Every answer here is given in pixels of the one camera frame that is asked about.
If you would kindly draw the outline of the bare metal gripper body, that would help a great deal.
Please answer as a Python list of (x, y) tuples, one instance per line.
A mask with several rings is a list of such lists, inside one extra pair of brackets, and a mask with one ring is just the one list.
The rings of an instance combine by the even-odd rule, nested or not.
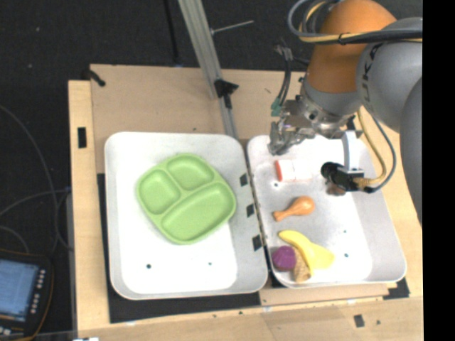
[(310, 99), (288, 100), (282, 107), (282, 130), (306, 138), (339, 139), (354, 114), (332, 114)]

